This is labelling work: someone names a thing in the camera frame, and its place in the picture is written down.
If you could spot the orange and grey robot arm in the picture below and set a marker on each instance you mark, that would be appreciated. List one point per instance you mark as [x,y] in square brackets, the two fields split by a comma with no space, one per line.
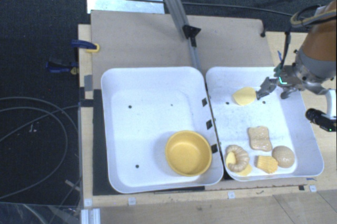
[321,39]

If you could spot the yellow ridged chip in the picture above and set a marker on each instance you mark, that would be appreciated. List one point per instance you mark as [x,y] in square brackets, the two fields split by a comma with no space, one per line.
[266,164]

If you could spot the brown cardboard board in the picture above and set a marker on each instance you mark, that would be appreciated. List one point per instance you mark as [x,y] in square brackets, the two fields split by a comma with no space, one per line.
[137,41]

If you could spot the thin black rod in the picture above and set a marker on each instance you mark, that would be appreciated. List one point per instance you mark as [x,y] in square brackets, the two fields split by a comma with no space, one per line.
[216,133]

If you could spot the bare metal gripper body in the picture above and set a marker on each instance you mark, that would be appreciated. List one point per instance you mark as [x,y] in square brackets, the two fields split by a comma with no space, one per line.
[298,81]

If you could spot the tan round bun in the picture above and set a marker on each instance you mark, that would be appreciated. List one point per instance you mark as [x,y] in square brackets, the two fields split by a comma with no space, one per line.
[283,156]

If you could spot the white plastic tray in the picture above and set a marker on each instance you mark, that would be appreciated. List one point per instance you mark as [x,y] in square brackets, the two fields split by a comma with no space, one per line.
[147,123]
[237,123]

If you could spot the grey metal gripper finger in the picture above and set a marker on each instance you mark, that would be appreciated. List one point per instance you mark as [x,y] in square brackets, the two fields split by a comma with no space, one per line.
[288,92]
[267,87]

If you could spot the tan bread slice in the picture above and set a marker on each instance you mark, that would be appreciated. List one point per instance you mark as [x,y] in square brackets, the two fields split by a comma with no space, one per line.
[259,138]

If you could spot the black cylinder on white bracket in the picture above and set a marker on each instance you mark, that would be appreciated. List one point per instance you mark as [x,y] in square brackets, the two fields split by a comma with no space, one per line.
[319,117]

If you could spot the yellow bowl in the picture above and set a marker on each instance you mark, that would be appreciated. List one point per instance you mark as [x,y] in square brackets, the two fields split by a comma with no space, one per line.
[188,153]

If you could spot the beige croissant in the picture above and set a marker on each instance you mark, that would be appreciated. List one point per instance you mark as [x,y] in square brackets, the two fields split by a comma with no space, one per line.
[241,157]

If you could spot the pale yellow round chip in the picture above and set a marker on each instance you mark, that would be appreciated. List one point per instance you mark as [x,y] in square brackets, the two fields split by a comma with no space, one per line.
[244,96]
[230,158]

